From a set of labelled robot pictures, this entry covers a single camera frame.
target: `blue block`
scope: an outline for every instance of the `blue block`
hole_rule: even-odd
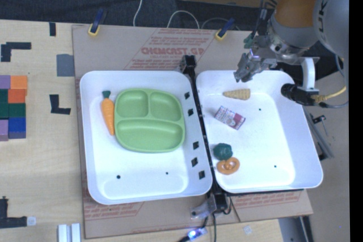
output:
[[[26,138],[27,123],[25,117],[9,118],[9,139]]]

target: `colored block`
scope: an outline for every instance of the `colored block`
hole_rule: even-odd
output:
[[[11,89],[25,89],[25,95],[28,88],[28,77],[23,76],[10,76],[10,88]]]
[[[9,118],[10,117],[25,117],[26,105],[25,103],[9,103]]]
[[[9,140],[9,121],[0,120],[0,141]]]
[[[9,118],[9,104],[7,102],[0,102],[0,120]]]
[[[25,89],[9,89],[7,101],[8,103],[25,103]]]
[[[10,89],[9,75],[0,75],[0,89]]]
[[[27,136],[25,117],[9,118],[9,139],[25,138]]]
[[[0,89],[0,103],[7,103],[8,89]]]

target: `toy carrot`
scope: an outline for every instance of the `toy carrot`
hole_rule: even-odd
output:
[[[115,135],[115,125],[114,125],[114,118],[115,118],[115,105],[111,99],[109,99],[111,92],[110,91],[103,91],[103,100],[101,102],[101,111],[103,115],[104,122],[107,126],[107,129],[110,135]]]

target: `cardboard sheet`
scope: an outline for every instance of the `cardboard sheet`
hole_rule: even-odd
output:
[[[96,203],[87,190],[79,80],[93,70],[180,70],[184,54],[194,54],[196,73],[234,70],[244,52],[243,40],[250,32],[230,31],[223,41],[215,31],[174,28],[101,26],[97,37],[87,25],[73,26],[73,49],[77,94],[79,146],[81,152],[85,237],[105,237],[200,226],[190,208],[204,196],[105,206]],[[312,214],[305,190],[283,193],[245,194],[231,198],[233,210],[219,215],[218,224],[266,220]]]

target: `toy food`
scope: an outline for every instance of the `toy food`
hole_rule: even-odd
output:
[[[213,155],[218,160],[228,160],[233,155],[232,147],[227,143],[219,143],[213,149]]]
[[[111,99],[109,99],[111,92],[103,91],[103,100],[101,102],[101,111],[104,122],[110,135],[115,135],[115,124],[113,119],[115,118],[115,105]]]
[[[224,175],[230,175],[239,169],[239,160],[237,158],[231,157],[228,160],[222,160],[217,163],[218,172]]]
[[[251,90],[250,89],[239,89],[239,90],[226,91],[226,92],[223,92],[223,96],[233,98],[233,99],[247,100],[251,96]]]

